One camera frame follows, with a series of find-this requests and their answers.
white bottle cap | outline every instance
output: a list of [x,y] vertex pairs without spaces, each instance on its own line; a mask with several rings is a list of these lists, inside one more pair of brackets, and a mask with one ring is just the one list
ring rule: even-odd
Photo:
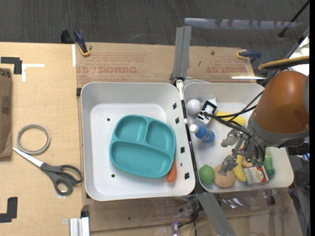
[[192,132],[192,133],[196,133],[198,132],[198,126],[196,124],[193,124],[190,126],[189,130]]

green ball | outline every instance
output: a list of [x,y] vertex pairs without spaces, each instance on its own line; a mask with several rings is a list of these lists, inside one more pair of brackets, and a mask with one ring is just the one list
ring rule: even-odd
[[202,183],[210,184],[215,179],[215,171],[214,169],[205,164],[199,169],[199,178]]

green bottle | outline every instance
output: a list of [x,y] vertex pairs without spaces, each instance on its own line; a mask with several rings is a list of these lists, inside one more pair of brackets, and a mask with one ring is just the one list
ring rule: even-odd
[[266,152],[265,152],[264,166],[265,166],[268,177],[271,177],[275,174],[275,170],[272,167],[272,156],[268,148],[266,148]]

teal plate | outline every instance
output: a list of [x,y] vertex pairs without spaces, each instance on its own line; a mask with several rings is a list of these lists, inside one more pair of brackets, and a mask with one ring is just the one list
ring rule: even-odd
[[122,171],[157,178],[170,171],[175,147],[175,133],[169,125],[145,116],[128,115],[114,129],[109,156]]

orange carrot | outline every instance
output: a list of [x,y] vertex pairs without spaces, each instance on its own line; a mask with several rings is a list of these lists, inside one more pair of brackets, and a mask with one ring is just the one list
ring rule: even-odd
[[176,177],[176,163],[175,163],[175,160],[174,160],[174,161],[173,161],[172,168],[171,168],[170,171],[168,172],[166,179],[167,179],[167,181],[168,181],[169,183],[172,183],[172,182],[174,182],[175,177]]

